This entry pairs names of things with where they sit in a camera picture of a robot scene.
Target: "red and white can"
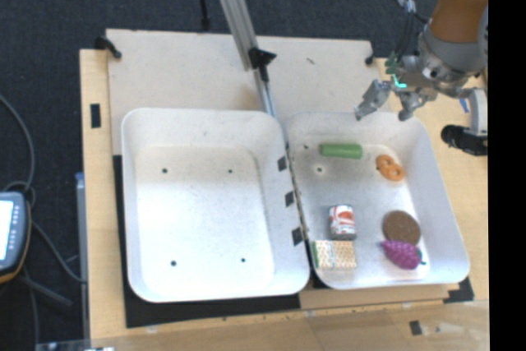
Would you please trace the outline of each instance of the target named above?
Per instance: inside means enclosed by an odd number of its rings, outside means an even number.
[[[356,227],[351,205],[335,205],[329,208],[330,236],[333,240],[354,240]]]

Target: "white tray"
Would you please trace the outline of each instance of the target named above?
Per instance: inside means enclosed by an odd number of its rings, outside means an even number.
[[[283,131],[259,111],[136,109],[122,121],[127,270],[150,302],[296,293],[309,278]]]
[[[358,289],[404,284],[449,284],[463,280],[468,255],[450,207],[425,127],[396,113],[376,112],[358,122],[353,113],[300,113],[287,123],[288,149],[300,210],[309,241],[330,239],[328,209],[350,204],[358,238],[354,270],[318,270],[334,289]],[[326,157],[321,143],[356,143],[361,159]],[[376,157],[391,155],[405,170],[401,182],[391,182],[376,170]],[[390,210],[405,210],[420,224],[426,265],[402,270],[380,247],[381,229]]]

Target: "handheld device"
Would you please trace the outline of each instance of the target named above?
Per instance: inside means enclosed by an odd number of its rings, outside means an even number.
[[[30,242],[30,210],[19,192],[0,192],[0,284],[13,279]]]

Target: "brown disc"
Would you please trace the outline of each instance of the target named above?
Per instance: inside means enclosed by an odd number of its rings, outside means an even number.
[[[385,215],[382,230],[388,240],[410,242],[415,245],[420,240],[420,225],[407,212],[403,210],[392,210]]]

